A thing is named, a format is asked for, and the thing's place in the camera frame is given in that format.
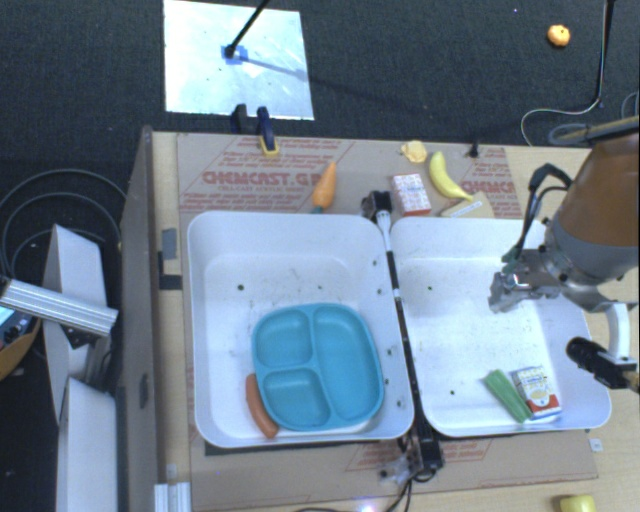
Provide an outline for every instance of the blue divided plate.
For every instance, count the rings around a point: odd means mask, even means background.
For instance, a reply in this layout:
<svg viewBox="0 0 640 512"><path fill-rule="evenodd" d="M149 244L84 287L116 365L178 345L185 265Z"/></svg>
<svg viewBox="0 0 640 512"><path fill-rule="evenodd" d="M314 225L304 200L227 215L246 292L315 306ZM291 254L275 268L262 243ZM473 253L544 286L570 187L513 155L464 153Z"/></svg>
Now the blue divided plate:
<svg viewBox="0 0 640 512"><path fill-rule="evenodd" d="M260 319L252 346L262 401L282 427L347 427L371 418L382 404L378 353L366 323L351 308L279 309Z"/></svg>

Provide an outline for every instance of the small box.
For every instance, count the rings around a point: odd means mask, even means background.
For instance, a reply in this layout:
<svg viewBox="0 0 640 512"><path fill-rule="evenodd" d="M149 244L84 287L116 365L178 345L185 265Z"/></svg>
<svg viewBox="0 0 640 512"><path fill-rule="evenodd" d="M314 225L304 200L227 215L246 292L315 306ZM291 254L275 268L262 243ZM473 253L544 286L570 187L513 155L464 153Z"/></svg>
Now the small box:
<svg viewBox="0 0 640 512"><path fill-rule="evenodd" d="M531 419L546 418L562 412L558 397L541 366L515 372L513 382L533 413Z"/></svg>
<svg viewBox="0 0 640 512"><path fill-rule="evenodd" d="M420 174L394 176L392 187L400 213L403 216L426 215L431 211L431 203Z"/></svg>

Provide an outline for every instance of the black carpet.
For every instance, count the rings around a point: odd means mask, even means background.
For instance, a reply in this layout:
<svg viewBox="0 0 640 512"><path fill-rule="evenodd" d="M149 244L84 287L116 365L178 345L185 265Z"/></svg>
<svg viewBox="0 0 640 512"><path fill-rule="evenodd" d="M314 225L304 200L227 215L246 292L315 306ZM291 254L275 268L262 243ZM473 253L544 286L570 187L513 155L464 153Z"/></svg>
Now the black carpet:
<svg viewBox="0 0 640 512"><path fill-rule="evenodd" d="M301 13L316 118L276 120L281 135L524 144L525 112L581 110L595 95L603 0L273 0L271 7ZM556 23L572 30L564 49L546 41ZM161 0L0 2L0 197L58 168L87 169L126 189L145 124L229 132L220 116L165 112L163 45ZM602 108L576 119L532 116L534 144L546 145L558 124L619 118L623 99L638 89L639 49L640 5L619 0ZM89 195L120 215L122 202L102 185L54 176L21 190L0 210L0 223L51 190ZM97 231L112 264L108 222L90 210L70 200L34 204L8 233L8 254L57 221ZM25 247L18 277L38 282L45 254L45 237ZM3 512L54 509L57 434L46 366L32 351L24 369L0 382Z"/></svg>

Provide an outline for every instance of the orange ball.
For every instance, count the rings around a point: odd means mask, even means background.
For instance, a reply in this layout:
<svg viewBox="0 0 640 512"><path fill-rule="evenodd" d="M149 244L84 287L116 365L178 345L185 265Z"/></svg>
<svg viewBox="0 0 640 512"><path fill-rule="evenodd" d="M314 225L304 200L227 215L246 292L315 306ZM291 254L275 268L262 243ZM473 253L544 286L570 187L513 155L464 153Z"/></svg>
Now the orange ball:
<svg viewBox="0 0 640 512"><path fill-rule="evenodd" d="M547 38L556 46L567 46L571 39L571 32L564 25L551 25L547 31Z"/></svg>

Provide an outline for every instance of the white tray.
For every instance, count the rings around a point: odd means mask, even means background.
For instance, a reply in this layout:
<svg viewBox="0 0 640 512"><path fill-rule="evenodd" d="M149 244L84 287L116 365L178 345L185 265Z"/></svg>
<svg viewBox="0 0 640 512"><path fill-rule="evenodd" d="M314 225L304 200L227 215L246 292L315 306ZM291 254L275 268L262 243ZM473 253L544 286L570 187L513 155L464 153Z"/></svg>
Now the white tray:
<svg viewBox="0 0 640 512"><path fill-rule="evenodd" d="M237 448L393 439L413 401L382 238L356 216L207 212L188 228L195 419L210 443ZM281 429L266 439L245 401L251 333L265 314L319 302L353 308L376 345L384 400L368 421L340 430Z"/></svg>
<svg viewBox="0 0 640 512"><path fill-rule="evenodd" d="M502 254L522 221L404 218L392 229L405 316L429 422L452 437L596 428L609 418L608 390L565 353L576 336L590 339L582 310L566 300L523 301L492 313L487 298ZM536 223L528 247L542 243ZM561 415L519 424L481 379L543 366Z"/></svg>

